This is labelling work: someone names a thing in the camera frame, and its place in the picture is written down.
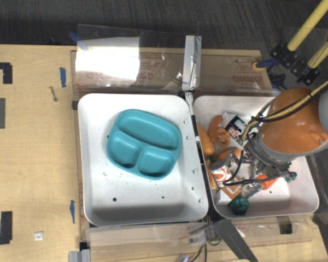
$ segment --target yellow tube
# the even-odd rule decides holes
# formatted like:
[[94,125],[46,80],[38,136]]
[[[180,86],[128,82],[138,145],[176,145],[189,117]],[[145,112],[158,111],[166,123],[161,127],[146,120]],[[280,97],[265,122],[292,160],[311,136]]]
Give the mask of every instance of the yellow tube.
[[321,20],[321,18],[328,11],[328,0],[322,0],[316,9],[312,12],[309,18],[305,21],[303,26],[295,34],[292,40],[288,44],[288,49],[290,51],[296,51],[296,49],[301,45],[305,38],[310,34],[312,29]]
[[307,62],[312,69],[318,67],[319,64],[328,56],[328,41],[314,54],[314,56]]

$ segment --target teal divided plate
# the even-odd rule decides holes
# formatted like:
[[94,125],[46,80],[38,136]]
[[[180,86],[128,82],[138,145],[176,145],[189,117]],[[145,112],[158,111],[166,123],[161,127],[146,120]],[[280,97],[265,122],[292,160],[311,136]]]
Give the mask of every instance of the teal divided plate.
[[145,111],[126,110],[109,134],[107,155],[120,169],[158,180],[174,168],[181,143],[181,133],[172,123]]

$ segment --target green ball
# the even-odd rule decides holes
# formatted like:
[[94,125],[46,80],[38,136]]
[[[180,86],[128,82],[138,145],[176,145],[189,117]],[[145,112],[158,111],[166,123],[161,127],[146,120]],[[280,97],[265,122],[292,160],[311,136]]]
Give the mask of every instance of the green ball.
[[250,203],[245,197],[236,197],[231,201],[230,206],[235,215],[244,216],[250,206]]

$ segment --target wooden table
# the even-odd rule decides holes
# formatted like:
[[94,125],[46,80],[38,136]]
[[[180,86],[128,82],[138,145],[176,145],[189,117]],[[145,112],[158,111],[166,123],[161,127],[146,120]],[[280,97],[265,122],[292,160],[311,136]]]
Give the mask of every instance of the wooden table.
[[[13,239],[0,245],[0,261],[67,261],[79,248],[80,213],[72,104],[74,46],[0,45],[0,62],[13,65],[13,84],[3,84],[5,129],[0,129],[0,218],[13,212]],[[66,69],[62,87],[60,67]],[[57,101],[52,98],[53,87]],[[75,204],[75,223],[70,205]],[[253,247],[260,261],[328,261],[318,227],[312,240]],[[43,240],[34,233],[43,231]],[[175,257],[134,261],[175,261]],[[208,261],[231,261],[231,251],[210,252]]]

